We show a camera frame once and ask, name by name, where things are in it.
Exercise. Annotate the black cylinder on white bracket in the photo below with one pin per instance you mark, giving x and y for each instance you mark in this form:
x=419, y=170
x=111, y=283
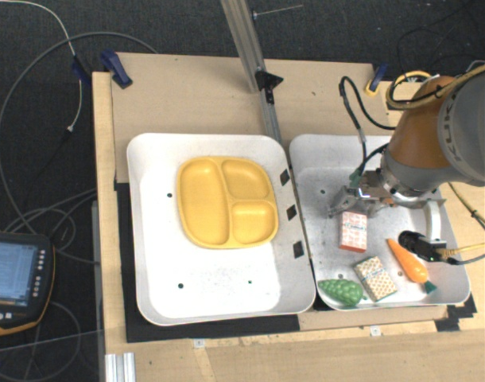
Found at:
x=421, y=247

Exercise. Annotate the white plastic tray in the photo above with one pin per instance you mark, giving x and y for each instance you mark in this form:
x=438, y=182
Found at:
x=210, y=285
x=326, y=233

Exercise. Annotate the green grapes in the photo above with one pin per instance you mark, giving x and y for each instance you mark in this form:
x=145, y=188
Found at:
x=342, y=291

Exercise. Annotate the yellow divided plate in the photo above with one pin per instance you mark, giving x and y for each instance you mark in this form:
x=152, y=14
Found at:
x=204, y=201

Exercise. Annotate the orange and white carton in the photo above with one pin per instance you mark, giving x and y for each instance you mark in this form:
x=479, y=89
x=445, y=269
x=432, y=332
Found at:
x=353, y=233

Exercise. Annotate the white patterned carton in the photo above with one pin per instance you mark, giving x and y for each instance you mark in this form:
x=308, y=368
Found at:
x=375, y=279

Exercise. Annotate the brown cardboard board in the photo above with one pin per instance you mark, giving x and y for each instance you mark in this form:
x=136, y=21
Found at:
x=195, y=98

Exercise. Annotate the orange carrot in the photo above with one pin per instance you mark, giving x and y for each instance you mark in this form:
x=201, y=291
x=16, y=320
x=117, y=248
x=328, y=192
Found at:
x=409, y=263

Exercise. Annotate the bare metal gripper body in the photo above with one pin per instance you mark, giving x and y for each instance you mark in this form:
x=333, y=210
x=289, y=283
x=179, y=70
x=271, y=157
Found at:
x=375, y=187

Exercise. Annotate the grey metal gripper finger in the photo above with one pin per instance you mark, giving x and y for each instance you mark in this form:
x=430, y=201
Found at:
x=374, y=210
x=344, y=201

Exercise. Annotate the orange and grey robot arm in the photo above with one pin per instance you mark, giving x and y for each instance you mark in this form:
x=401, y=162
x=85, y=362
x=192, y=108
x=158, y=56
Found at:
x=425, y=141

